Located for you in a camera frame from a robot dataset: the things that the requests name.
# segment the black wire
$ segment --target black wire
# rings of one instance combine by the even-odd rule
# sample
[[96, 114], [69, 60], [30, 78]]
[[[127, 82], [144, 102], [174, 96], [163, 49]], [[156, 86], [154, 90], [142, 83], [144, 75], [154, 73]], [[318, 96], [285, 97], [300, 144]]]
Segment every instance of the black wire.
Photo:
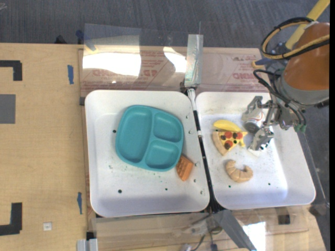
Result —
[[289, 105], [290, 100], [288, 100], [287, 98], [283, 97], [278, 91], [274, 90], [263, 78], [259, 77], [258, 74], [257, 74], [258, 72], [266, 73], [266, 74], [270, 74], [270, 75], [274, 75], [274, 73], [269, 72], [269, 71], [265, 71], [265, 70], [261, 70], [261, 69], [257, 69], [257, 70], [253, 71], [253, 75], [258, 79], [258, 82], [260, 84], [262, 84], [263, 86], [265, 86], [272, 95], [276, 96], [277, 98], [279, 98], [283, 102], [285, 102], [285, 106], [289, 107], [294, 112], [294, 114], [299, 119], [299, 124], [301, 124], [302, 121], [303, 121], [303, 124], [306, 125], [306, 119], [305, 119], [304, 115], [301, 113], [301, 111], [300, 110], [297, 111], [293, 107], [291, 107]]
[[273, 73], [275, 76], [281, 76], [282, 75], [282, 73], [281, 74], [277, 74], [277, 72], [279, 72], [279, 71], [284, 71], [285, 70], [285, 68], [278, 68], [278, 69], [276, 69], [275, 70], [275, 72]]
[[209, 236], [210, 236], [210, 241], [213, 244], [213, 235], [211, 234], [211, 232], [209, 232]]
[[222, 232], [222, 228], [220, 227], [220, 230], [218, 231], [218, 232], [213, 232], [214, 230], [212, 230], [210, 233], [212, 234], [212, 235], [217, 235], [217, 234], [220, 234], [221, 232]]
[[278, 88], [276, 86], [276, 82], [275, 81], [273, 81], [273, 88], [279, 94], [279, 90], [278, 90]]
[[322, 102], [319, 102], [319, 103], [317, 103], [317, 104], [314, 105], [314, 107], [317, 107], [319, 109], [321, 109], [321, 108], [323, 108], [325, 106], [329, 106], [329, 99], [326, 99], [326, 100], [324, 100]]
[[276, 71], [273, 73], [273, 72], [270, 72], [270, 71], [266, 71], [266, 70], [261, 70], [261, 69], [258, 69], [258, 70], [255, 70], [255, 71], [261, 71], [262, 73], [266, 73], [266, 74], [268, 74], [268, 75], [272, 75], [272, 76], [281, 76], [281, 74], [277, 74], [277, 72], [279, 71], [279, 70], [283, 70], [283, 68], [278, 68], [278, 69], [276, 69]]
[[[311, 23], [311, 22], [313, 22], [314, 20], [311, 19], [311, 18], [307, 18], [307, 17], [296, 17], [296, 18], [288, 19], [288, 20], [282, 22], [281, 24], [275, 26], [275, 27], [273, 28], [273, 30], [272, 30], [271, 32], [269, 32], [269, 33], [267, 34], [267, 36], [263, 39], [263, 41], [262, 41], [262, 43], [261, 43], [261, 46], [264, 45], [266, 39], [267, 39], [269, 36], [271, 36], [272, 33], [275, 32], [277, 29], [282, 30], [282, 27], [283, 27], [283, 26], [286, 26], [286, 25], [291, 24], [291, 23], [299, 23], [299, 22], [302, 22], [302, 21], [306, 21], [307, 23]], [[268, 53], [268, 52], [267, 52], [267, 45], [265, 46], [265, 51], [263, 51], [262, 48], [261, 48], [261, 51], [262, 51], [264, 54], [267, 54], [267, 55], [270, 55], [270, 56], [276, 56], [277, 54], [272, 54], [272, 53]]]
[[283, 57], [283, 58], [289, 60], [289, 59], [291, 59], [291, 58], [293, 58], [295, 56], [299, 56], [299, 55], [304, 54], [304, 53], [306, 53], [308, 51], [314, 50], [314, 49], [319, 48], [319, 47], [323, 47], [324, 45], [327, 45], [329, 43], [330, 43], [330, 39], [327, 39], [327, 40], [325, 40], [323, 42], [320, 42], [320, 43], [317, 43], [317, 44], [313, 44], [313, 45], [311, 45], [311, 46], [309, 46], [309, 47], [307, 47], [305, 49], [302, 49], [302, 50], [298, 51], [295, 54], [292, 54], [290, 56]]
[[200, 245], [203, 243], [203, 241], [205, 239], [205, 236], [206, 236], [206, 234], [203, 235], [203, 237], [201, 237], [200, 242], [198, 243], [197, 247], [194, 248], [194, 249], [191, 249], [191, 251], [195, 251], [195, 250], [197, 250], [200, 247]]

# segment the white tray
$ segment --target white tray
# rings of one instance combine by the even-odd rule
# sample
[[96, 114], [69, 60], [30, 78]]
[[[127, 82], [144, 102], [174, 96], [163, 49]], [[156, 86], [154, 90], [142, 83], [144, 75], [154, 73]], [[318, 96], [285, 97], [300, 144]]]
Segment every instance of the white tray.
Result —
[[[315, 198], [315, 188], [299, 138], [293, 128], [283, 131], [274, 127], [274, 139], [261, 151], [259, 157], [249, 152], [247, 147], [239, 145], [226, 156], [222, 156], [213, 144], [213, 123], [226, 119], [243, 128], [242, 113], [257, 95], [263, 96], [264, 102], [269, 99], [268, 93], [230, 92], [204, 92], [196, 98], [215, 199], [221, 206], [231, 210], [309, 204]], [[245, 136], [247, 146], [251, 140], [250, 134]], [[236, 161], [237, 168], [250, 166], [253, 178], [243, 183], [231, 180], [224, 167], [229, 159]]]
[[[196, 166], [181, 181], [175, 168], [154, 172], [124, 163], [116, 154], [113, 130], [131, 105], [165, 110], [184, 127], [182, 154]], [[85, 100], [90, 194], [94, 211], [104, 217], [198, 212], [209, 204], [207, 179], [192, 105], [178, 92], [97, 90]]]

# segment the yellow pole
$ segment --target yellow pole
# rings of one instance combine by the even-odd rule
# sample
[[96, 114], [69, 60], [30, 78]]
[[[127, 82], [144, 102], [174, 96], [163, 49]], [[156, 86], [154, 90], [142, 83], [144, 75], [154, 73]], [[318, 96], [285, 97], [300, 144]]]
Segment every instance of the yellow pole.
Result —
[[[318, 17], [322, 14], [323, 11], [329, 6], [330, 0], [319, 0], [315, 6], [312, 8], [312, 10], [308, 13], [307, 18], [311, 18], [313, 20], [317, 20]], [[288, 39], [288, 41], [285, 43], [285, 46], [288, 49], [292, 49], [293, 45], [299, 40], [300, 36], [304, 33], [304, 27], [306, 24], [301, 24], [295, 32], [292, 34], [292, 36]]]

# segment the blue tape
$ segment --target blue tape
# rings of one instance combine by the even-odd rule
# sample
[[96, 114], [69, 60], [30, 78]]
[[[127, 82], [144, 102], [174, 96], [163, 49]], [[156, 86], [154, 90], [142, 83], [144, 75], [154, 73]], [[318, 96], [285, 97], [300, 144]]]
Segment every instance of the blue tape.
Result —
[[78, 206], [79, 206], [80, 215], [83, 214], [82, 201], [83, 201], [82, 200], [82, 193], [78, 192], [77, 202], [78, 202]]
[[73, 85], [73, 67], [71, 65], [68, 65], [68, 78], [69, 78], [69, 82], [70, 85]]

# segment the metal leg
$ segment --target metal leg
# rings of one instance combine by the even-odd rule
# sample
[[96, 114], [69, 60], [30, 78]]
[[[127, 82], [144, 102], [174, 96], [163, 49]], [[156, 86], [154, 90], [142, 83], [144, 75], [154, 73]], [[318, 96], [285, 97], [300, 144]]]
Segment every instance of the metal leg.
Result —
[[225, 230], [228, 236], [234, 241], [239, 248], [256, 250], [249, 237], [244, 232], [241, 225], [232, 215], [230, 210], [222, 210], [213, 214], [214, 220]]

